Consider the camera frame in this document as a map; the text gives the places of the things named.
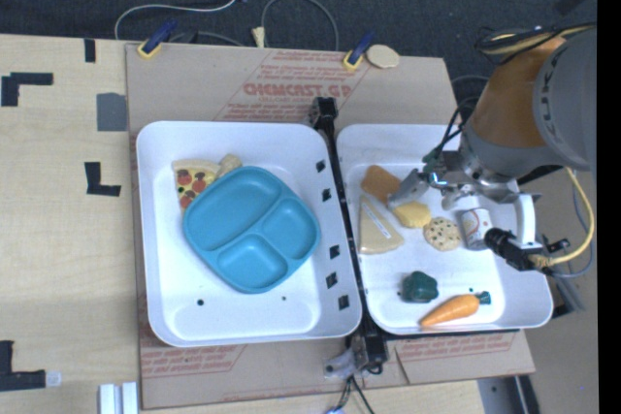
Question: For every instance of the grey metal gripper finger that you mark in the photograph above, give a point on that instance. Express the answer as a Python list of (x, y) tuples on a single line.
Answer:
[(456, 196), (406, 190)]

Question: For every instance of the yellow toy cheese piece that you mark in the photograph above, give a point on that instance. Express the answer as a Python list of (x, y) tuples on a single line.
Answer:
[(412, 214)]

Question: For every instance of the white plastic tray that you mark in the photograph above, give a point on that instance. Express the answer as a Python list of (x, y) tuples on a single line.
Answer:
[(461, 276), (160, 257)]

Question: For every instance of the orange toy carrot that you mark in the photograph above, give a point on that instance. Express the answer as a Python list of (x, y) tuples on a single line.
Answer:
[(451, 309)]

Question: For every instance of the beige round toy biscuit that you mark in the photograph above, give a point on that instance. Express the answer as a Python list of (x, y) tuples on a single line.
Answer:
[(382, 56)]

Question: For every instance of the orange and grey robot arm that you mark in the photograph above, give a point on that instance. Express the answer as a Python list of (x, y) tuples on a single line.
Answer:
[(524, 111)]

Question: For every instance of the blue divided plate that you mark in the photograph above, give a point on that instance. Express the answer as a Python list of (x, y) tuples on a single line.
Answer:
[(247, 228)]

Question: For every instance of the small white can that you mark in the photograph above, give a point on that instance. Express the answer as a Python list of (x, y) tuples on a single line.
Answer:
[(473, 228)]

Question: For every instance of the cream toy wedge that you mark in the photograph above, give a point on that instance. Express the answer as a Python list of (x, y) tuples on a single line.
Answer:
[(376, 232)]

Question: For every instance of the chocolate chip toy biscuit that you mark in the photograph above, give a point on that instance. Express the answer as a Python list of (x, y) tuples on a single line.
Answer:
[(441, 233)]

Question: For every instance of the beige toy bread piece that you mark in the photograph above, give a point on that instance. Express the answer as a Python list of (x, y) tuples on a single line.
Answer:
[(229, 163)]

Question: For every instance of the black cylinder on white bracket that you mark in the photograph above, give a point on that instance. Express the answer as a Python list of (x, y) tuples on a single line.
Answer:
[(509, 247)]

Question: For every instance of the thin black rod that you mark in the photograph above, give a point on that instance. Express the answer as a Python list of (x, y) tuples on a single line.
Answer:
[(345, 208)]

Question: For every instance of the toy pizza slice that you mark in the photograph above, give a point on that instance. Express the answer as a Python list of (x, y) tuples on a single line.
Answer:
[(191, 179)]

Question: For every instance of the brown cardboard board, red print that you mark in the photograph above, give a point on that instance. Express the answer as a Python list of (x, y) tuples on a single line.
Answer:
[(194, 82)]

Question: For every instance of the orange toy bread slice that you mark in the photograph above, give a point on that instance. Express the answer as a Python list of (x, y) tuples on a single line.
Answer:
[(377, 181)]

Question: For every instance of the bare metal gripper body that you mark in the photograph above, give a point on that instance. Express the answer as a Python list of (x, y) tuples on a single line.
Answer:
[(478, 183)]

